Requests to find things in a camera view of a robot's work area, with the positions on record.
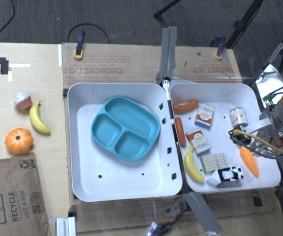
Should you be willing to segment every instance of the toy cupcake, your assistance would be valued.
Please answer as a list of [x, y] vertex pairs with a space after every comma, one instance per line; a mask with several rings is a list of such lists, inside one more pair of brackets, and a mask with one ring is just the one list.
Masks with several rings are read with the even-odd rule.
[[14, 105], [17, 106], [20, 110], [25, 110], [32, 106], [32, 99], [26, 92], [22, 92], [17, 94], [17, 96], [13, 100]]

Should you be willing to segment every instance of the wooden table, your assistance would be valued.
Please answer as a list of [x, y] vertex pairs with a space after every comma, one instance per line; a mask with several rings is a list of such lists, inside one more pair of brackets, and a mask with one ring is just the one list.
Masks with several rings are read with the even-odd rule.
[[[112, 48], [115, 48], [115, 51], [120, 48], [117, 45], [106, 46], [91, 44], [88, 48], [92, 48], [92, 50], [103, 50], [103, 48], [112, 50]], [[61, 45], [56, 44], [0, 43], [0, 57], [9, 60], [9, 64], [18, 64], [11, 68], [12, 78], [0, 74], [0, 159], [12, 156], [7, 152], [4, 144], [4, 139], [10, 130], [22, 127], [32, 132], [34, 137], [33, 151], [36, 155], [46, 212], [50, 222], [55, 222], [55, 219], [59, 217], [67, 217], [70, 208], [69, 195], [72, 193], [69, 188], [68, 131], [66, 131], [65, 122], [66, 113], [65, 98], [63, 97], [63, 68], [60, 64], [61, 57], [59, 55], [60, 47]], [[156, 66], [159, 68], [158, 54], [160, 53], [160, 47], [147, 48], [145, 46], [140, 49], [137, 46], [132, 46], [129, 48], [133, 49], [133, 52], [137, 54], [138, 51], [143, 50], [143, 53], [139, 56], [146, 56], [148, 53], [152, 57], [152, 60], [149, 60], [149, 63], [152, 64], [152, 73], [154, 73]], [[185, 63], [186, 59], [194, 64], [193, 58], [187, 57], [188, 54], [185, 51], [190, 54], [193, 48], [177, 48], [177, 54], [179, 53], [181, 56], [181, 59], [177, 58], [177, 64]], [[197, 57], [201, 55], [196, 49], [194, 51]], [[233, 51], [230, 51], [229, 55], [233, 66], [232, 69], [239, 78]], [[134, 63], [132, 67], [138, 68], [136, 64], [140, 63], [140, 61], [138, 61], [138, 58], [134, 60], [137, 63]], [[13, 99], [20, 92], [27, 92], [32, 97], [33, 102], [37, 99], [41, 100], [41, 116], [52, 130], [50, 136], [44, 136], [35, 131], [31, 126], [29, 113], [27, 111], [20, 112], [16, 109]], [[247, 231], [251, 235], [283, 235], [283, 215], [278, 201], [274, 197], [272, 199], [274, 201], [274, 211], [269, 214], [221, 219], [220, 223], [227, 232], [226, 235], [244, 235]], [[269, 229], [265, 227], [265, 223], [270, 223]], [[130, 235], [131, 233], [139, 235], [144, 232], [143, 230], [114, 231], [113, 235]], [[51, 225], [51, 232], [52, 235], [55, 234], [54, 224]], [[109, 235], [109, 233], [99, 232], [89, 235]], [[181, 224], [176, 228], [175, 233], [177, 235], [205, 235], [199, 223], [190, 223], [186, 226]]]

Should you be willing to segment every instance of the gray floor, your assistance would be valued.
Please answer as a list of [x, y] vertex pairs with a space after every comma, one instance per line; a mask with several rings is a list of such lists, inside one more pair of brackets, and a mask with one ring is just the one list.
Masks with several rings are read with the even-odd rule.
[[[102, 28], [112, 44], [161, 45], [162, 28], [178, 27], [177, 46], [209, 46], [216, 37], [228, 40], [254, 0], [182, 0], [153, 14], [173, 0], [13, 0], [15, 16], [0, 33], [0, 42], [63, 43], [72, 27], [91, 23]], [[0, 29], [11, 18], [10, 0], [0, 0]], [[76, 28], [85, 42], [108, 43], [94, 26]], [[245, 83], [252, 81], [283, 41], [283, 0], [264, 0], [233, 50]]]

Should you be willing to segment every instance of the blue plate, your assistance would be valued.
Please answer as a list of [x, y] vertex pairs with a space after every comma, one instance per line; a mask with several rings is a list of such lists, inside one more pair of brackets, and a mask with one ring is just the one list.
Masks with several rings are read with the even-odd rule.
[[109, 99], [91, 125], [93, 139], [126, 161], [137, 161], [151, 149], [160, 133], [160, 123], [149, 110], [133, 100]]

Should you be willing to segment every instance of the orange pumpkin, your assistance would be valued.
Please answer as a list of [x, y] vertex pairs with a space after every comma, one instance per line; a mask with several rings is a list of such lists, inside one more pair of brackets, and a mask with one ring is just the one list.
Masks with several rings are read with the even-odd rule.
[[7, 149], [13, 154], [20, 154], [30, 149], [34, 139], [27, 129], [11, 130], [5, 138]]

